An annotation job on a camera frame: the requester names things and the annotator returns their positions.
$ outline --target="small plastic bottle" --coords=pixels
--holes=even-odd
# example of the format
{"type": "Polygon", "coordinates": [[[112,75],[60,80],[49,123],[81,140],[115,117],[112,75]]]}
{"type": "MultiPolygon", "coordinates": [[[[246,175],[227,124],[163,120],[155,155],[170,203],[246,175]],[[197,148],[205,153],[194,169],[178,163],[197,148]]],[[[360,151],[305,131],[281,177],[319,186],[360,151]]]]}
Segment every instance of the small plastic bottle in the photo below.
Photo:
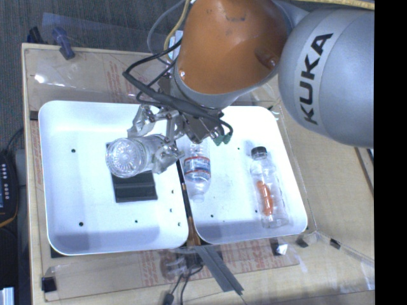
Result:
{"type": "Polygon", "coordinates": [[[251,151],[250,173],[256,190],[261,213],[261,223],[265,228],[280,227],[289,222],[281,192],[276,167],[267,156],[265,147],[251,151]]]}
{"type": "Polygon", "coordinates": [[[208,138],[200,144],[190,143],[185,151],[184,178],[188,196],[194,202],[203,202],[210,187],[210,158],[208,138]]]}
{"type": "Polygon", "coordinates": [[[116,139],[107,148],[107,167],[113,175],[123,179],[151,170],[154,153],[162,144],[161,135],[116,139]]]}

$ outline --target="black device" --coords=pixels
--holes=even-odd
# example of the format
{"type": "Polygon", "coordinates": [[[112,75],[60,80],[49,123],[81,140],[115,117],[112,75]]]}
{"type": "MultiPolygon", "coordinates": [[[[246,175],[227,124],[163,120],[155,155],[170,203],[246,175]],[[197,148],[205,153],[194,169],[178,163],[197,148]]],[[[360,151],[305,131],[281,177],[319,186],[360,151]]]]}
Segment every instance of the black device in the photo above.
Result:
{"type": "Polygon", "coordinates": [[[0,227],[11,222],[17,214],[18,181],[11,160],[0,152],[0,227]]]}

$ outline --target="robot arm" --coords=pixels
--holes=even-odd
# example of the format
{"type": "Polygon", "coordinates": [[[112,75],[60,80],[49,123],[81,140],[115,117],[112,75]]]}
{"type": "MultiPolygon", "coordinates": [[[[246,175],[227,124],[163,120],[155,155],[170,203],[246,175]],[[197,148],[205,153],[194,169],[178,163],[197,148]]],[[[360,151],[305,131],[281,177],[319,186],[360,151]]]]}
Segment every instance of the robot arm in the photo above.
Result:
{"type": "MultiPolygon", "coordinates": [[[[283,104],[300,125],[372,148],[374,16],[359,5],[308,13],[280,0],[196,0],[168,68],[174,67],[169,89],[157,93],[136,80],[135,65],[123,73],[160,106],[156,114],[141,107],[128,136],[142,137],[166,120],[170,150],[183,135],[226,144],[233,128],[222,109],[278,74],[283,104]]],[[[157,160],[160,172],[182,153],[171,157],[157,160]]]]}

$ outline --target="clear plastic tape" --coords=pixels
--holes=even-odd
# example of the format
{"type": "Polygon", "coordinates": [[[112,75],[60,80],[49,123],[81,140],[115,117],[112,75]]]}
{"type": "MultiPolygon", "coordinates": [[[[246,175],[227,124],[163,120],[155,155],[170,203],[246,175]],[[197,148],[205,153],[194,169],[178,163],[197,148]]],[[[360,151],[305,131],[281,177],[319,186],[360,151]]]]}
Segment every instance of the clear plastic tape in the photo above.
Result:
{"type": "MultiPolygon", "coordinates": [[[[276,243],[277,240],[255,240],[212,247],[238,277],[243,273],[273,271],[299,263],[292,246],[284,241],[276,243]]],[[[198,259],[193,248],[63,257],[60,264],[48,268],[45,274],[56,286],[56,290],[46,292],[45,297],[54,301],[140,288],[170,291],[179,275],[187,272],[188,266],[198,259]]],[[[207,266],[191,277],[191,281],[202,281],[200,296],[209,295],[211,291],[205,288],[206,283],[213,284],[206,281],[207,278],[212,278],[207,266]]],[[[159,298],[150,301],[160,303],[159,298]]]]}
{"type": "MultiPolygon", "coordinates": [[[[41,36],[48,44],[54,44],[52,31],[64,29],[71,46],[103,50],[149,52],[148,30],[130,29],[117,25],[92,22],[73,17],[44,13],[41,36]]],[[[166,35],[152,33],[151,47],[161,51],[166,35]]]]}
{"type": "MultiPolygon", "coordinates": [[[[300,246],[295,236],[213,247],[242,285],[242,298],[247,304],[374,289],[372,262],[350,254],[345,248],[332,246],[326,236],[313,234],[315,240],[307,247],[300,246]]],[[[70,264],[65,262],[48,270],[56,290],[45,293],[45,297],[47,301],[55,301],[144,288],[143,293],[150,289],[156,298],[145,299],[145,303],[140,299],[139,304],[161,304],[161,297],[175,287],[179,275],[191,264],[193,254],[191,249],[175,249],[87,256],[86,259],[75,257],[70,264]]],[[[214,286],[219,286],[208,278],[212,275],[205,266],[191,277],[190,284],[194,286],[189,287],[184,300],[212,296],[214,286]]],[[[219,294],[214,300],[222,301],[224,297],[228,296],[219,294]]]]}
{"type": "Polygon", "coordinates": [[[305,183],[303,180],[302,172],[300,165],[298,164],[297,157],[294,154],[293,145],[291,143],[291,139],[287,130],[287,125],[284,117],[284,112],[282,110],[281,104],[277,104],[276,107],[273,108],[273,112],[275,113],[275,117],[277,118],[277,123],[279,125],[280,133],[282,135],[283,141],[286,145],[286,151],[288,157],[291,162],[291,167],[293,168],[294,176],[297,180],[298,187],[300,189],[301,196],[303,197],[303,203],[305,210],[307,211],[308,217],[308,227],[305,233],[311,233],[317,229],[317,224],[315,221],[314,214],[312,213],[312,208],[310,206],[310,201],[308,198],[308,192],[305,187],[305,183]]]}
{"type": "MultiPolygon", "coordinates": [[[[51,100],[138,103],[139,90],[121,74],[146,54],[82,48],[75,49],[75,54],[66,60],[58,49],[25,51],[31,111],[38,111],[51,100]]],[[[164,65],[154,60],[136,67],[132,74],[149,83],[163,69],[164,65]]]]}

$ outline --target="black bottle cap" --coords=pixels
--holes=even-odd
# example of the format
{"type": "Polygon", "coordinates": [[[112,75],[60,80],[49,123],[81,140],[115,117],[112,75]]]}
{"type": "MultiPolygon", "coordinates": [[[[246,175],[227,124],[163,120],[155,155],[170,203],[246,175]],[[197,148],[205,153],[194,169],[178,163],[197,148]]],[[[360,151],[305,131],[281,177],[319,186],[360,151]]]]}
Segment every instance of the black bottle cap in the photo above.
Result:
{"type": "Polygon", "coordinates": [[[259,146],[252,149],[252,157],[261,153],[267,153],[266,147],[259,146]]]}

